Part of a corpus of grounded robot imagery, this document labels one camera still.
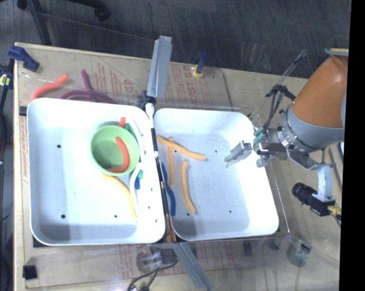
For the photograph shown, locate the yellow rope piece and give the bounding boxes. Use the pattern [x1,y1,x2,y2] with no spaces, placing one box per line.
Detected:
[100,173,139,221]

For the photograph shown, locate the brown cardboard board red print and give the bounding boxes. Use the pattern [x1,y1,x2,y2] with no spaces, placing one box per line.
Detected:
[5,42,349,291]

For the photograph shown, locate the purple rope piece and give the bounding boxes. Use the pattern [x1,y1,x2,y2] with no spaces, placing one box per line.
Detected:
[60,69,119,105]

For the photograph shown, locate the long red rope piece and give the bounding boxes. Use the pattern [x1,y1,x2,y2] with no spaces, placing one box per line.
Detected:
[106,136,132,175]

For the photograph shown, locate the wavy red rope piece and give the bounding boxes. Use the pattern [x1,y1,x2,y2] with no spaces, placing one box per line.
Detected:
[31,72,69,102]

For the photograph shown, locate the black cylinder on white bracket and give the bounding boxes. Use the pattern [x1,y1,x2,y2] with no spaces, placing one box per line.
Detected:
[284,148,339,218]

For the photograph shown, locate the long blue rope piece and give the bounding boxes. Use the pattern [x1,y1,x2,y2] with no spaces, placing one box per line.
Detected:
[158,161,179,217]

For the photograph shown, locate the black block with thin wires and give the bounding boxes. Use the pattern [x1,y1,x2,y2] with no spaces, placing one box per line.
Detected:
[156,245,179,265]

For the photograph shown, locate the green bowl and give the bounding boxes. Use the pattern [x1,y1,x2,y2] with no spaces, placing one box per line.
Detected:
[88,124,142,178]

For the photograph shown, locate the white plastic tray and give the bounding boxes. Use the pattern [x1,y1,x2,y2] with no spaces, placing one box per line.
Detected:
[21,96,173,251]
[148,107,285,246]

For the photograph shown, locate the orange rope piece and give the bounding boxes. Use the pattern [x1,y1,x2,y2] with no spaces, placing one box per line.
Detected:
[156,135,208,161]
[179,160,198,214]

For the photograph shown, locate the thin black and white rod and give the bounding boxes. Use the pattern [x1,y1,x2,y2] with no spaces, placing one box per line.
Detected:
[138,102,184,243]

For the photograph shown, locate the black office chair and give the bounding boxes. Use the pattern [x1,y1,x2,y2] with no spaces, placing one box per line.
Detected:
[0,0,113,49]

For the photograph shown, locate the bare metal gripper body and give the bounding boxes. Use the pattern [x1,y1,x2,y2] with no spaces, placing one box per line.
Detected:
[252,127,293,169]

